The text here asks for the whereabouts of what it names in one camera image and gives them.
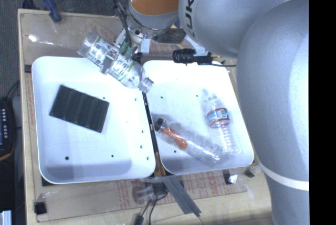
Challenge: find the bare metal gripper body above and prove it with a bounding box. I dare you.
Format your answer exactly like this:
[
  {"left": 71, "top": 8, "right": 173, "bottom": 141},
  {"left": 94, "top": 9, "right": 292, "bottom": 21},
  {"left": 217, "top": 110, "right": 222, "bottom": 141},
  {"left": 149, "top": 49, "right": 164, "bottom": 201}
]
[{"left": 114, "top": 20, "right": 159, "bottom": 59}]

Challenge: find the clear bottle with green label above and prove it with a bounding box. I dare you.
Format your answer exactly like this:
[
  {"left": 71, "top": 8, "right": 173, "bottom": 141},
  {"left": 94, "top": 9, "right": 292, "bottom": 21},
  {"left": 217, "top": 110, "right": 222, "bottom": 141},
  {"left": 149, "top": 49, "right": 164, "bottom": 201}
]
[{"left": 76, "top": 30, "right": 154, "bottom": 94}]

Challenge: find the black ribbed flat rectangle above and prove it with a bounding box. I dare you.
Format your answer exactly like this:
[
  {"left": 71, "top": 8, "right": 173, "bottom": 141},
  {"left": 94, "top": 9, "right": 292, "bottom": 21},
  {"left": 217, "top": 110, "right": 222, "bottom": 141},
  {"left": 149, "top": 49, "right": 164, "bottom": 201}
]
[{"left": 48, "top": 84, "right": 110, "bottom": 134}]

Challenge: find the white plastic tray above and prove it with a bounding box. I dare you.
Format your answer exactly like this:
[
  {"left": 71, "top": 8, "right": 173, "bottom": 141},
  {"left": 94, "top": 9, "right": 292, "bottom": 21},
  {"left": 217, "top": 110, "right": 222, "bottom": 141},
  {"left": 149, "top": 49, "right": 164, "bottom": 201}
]
[
  {"left": 141, "top": 60, "right": 255, "bottom": 176},
  {"left": 31, "top": 55, "right": 156, "bottom": 185}
]

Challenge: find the clear bottle with orange label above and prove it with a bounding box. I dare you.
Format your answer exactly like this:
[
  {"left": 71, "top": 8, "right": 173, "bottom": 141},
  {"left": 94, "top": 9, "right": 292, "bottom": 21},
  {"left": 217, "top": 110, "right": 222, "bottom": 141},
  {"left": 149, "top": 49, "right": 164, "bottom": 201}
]
[{"left": 202, "top": 88, "right": 240, "bottom": 156}]

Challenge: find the crushed clear plastic bottle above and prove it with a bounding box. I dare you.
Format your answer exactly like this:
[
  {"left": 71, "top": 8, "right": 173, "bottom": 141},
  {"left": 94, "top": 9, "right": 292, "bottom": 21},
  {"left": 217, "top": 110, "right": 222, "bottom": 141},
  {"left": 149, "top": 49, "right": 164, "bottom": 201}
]
[{"left": 165, "top": 121, "right": 223, "bottom": 167}]

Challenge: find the brown cardboard board, red print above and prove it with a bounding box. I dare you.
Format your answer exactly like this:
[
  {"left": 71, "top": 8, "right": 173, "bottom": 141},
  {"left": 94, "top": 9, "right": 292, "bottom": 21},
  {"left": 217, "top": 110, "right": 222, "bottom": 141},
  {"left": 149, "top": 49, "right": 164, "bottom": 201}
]
[{"left": 20, "top": 13, "right": 253, "bottom": 222}]

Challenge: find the black cylinder on white bracket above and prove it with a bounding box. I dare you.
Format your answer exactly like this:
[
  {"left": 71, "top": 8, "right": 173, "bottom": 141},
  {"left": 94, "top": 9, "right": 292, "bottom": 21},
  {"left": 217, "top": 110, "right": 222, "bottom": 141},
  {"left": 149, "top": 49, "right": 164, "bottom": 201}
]
[{"left": 172, "top": 42, "right": 214, "bottom": 66}]

